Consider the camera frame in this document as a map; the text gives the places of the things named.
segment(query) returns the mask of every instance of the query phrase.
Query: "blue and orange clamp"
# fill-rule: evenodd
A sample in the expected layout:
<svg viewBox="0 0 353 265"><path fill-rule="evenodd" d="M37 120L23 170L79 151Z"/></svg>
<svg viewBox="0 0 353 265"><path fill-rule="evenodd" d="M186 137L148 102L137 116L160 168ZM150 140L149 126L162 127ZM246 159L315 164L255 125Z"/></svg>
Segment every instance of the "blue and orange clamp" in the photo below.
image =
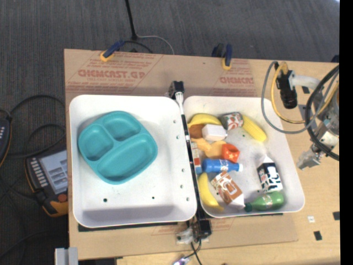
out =
<svg viewBox="0 0 353 265"><path fill-rule="evenodd" d="M103 51L101 54L100 54L100 59L103 61L103 62L107 62L109 59L113 58L114 56L114 52L115 51L119 51L120 48L122 48L122 46L124 45L124 41L123 40L120 40L120 41L117 41L116 43L114 43L112 46L110 46L106 51Z"/></svg>
<svg viewBox="0 0 353 265"><path fill-rule="evenodd" d="M215 48L213 48L212 51L212 57L221 57L222 58L222 67L225 70L230 70L232 65L231 65L231 60L232 60L232 45L227 44L226 46L226 52L223 53L223 47L224 45L222 43L219 43Z"/></svg>

